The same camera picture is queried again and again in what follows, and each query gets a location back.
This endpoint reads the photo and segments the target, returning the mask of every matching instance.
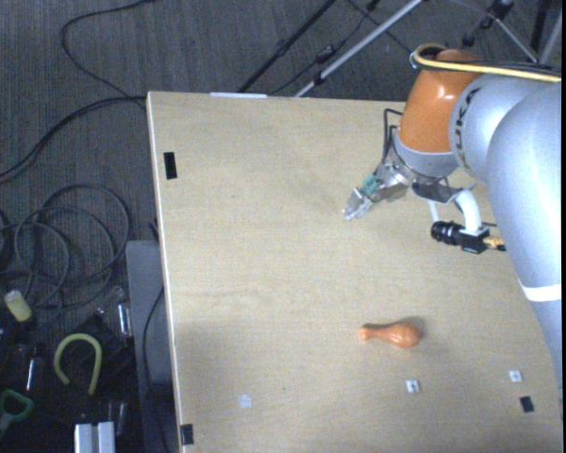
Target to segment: tripod leg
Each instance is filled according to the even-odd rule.
[[[502,21],[513,7],[513,2],[514,0],[494,0],[487,9],[487,16],[484,17],[474,29],[463,36],[463,45],[472,47],[475,42],[475,33],[479,29],[486,30],[491,28],[495,21]]]
[[[400,21],[403,17],[415,10],[421,3],[427,0],[411,0],[404,7],[394,13],[390,19],[381,24],[373,32],[371,32],[367,37],[360,41],[357,45],[351,48],[348,52],[342,55],[339,59],[333,62],[329,67],[321,71],[315,78],[310,82],[304,89],[295,95],[295,97],[301,97],[313,89],[315,86],[322,84],[325,79],[333,74],[337,69],[339,69],[347,60],[353,57],[355,54],[360,52],[364,47],[373,42],[377,37],[390,29],[394,24]]]
[[[551,31],[551,35],[549,36],[549,39],[547,40],[547,44],[545,45],[545,48],[543,48],[543,51],[541,52],[541,58],[539,59],[539,62],[541,64],[546,64],[549,62],[551,54],[556,47],[556,43],[558,43],[559,36],[561,35],[561,33],[562,33],[562,12],[560,11],[558,19],[556,20],[556,24],[554,25],[554,28]]]
[[[336,0],[326,0],[312,15],[310,15],[294,32],[291,37],[281,43],[276,52],[262,64],[262,66],[251,75],[240,87],[238,92],[246,92],[264,73],[287,51],[295,42],[304,35],[304,33],[323,15],[329,7],[331,7]]]
[[[547,12],[551,7],[551,2],[552,0],[539,0],[539,11],[537,12],[535,27],[530,40],[530,46],[537,52],[539,51],[539,45],[541,44],[541,34],[545,27],[545,20],[547,18]]]

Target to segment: beige tabletop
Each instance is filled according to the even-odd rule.
[[[148,108],[181,451],[561,450],[507,254],[435,242],[412,193],[343,218],[403,103],[151,92]],[[401,319],[412,348],[359,338]]]

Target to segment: white sticker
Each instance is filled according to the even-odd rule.
[[[233,97],[240,99],[266,99],[268,94],[251,94],[251,93],[240,93],[240,92],[210,92],[209,95],[212,97]]]
[[[407,391],[409,394],[419,393],[419,381],[417,379],[407,379]]]
[[[252,396],[249,394],[241,394],[239,396],[239,407],[240,408],[251,408],[252,407]]]
[[[509,379],[511,382],[522,382],[522,373],[517,369],[509,371]]]

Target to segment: yellow-green clamp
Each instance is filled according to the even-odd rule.
[[[67,347],[67,345],[69,345],[73,341],[86,341],[87,343],[92,344],[92,346],[94,347],[94,368],[92,370],[91,385],[88,388],[88,394],[92,395],[94,394],[94,391],[96,391],[98,375],[101,372],[101,362],[103,361],[103,348],[101,347],[99,342],[96,339],[94,339],[91,335],[82,334],[82,333],[70,334],[59,343],[57,347],[57,351],[55,352],[55,359],[53,360],[53,367],[55,368],[55,373],[57,374],[58,378],[61,380],[63,384],[65,385],[69,384],[70,382],[69,378],[65,376],[65,373],[63,373],[62,369],[60,368],[60,357],[63,354],[65,347]]]

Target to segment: black tape marker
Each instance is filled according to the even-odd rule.
[[[174,153],[163,153],[163,161],[166,165],[166,179],[174,179],[178,177],[176,172],[176,158]]]
[[[194,445],[192,438],[192,425],[180,425],[180,438],[183,445]]]
[[[532,404],[532,399],[530,399],[530,396],[521,397],[520,403],[522,403],[522,409],[524,410],[524,412],[532,412],[535,410],[535,405]]]

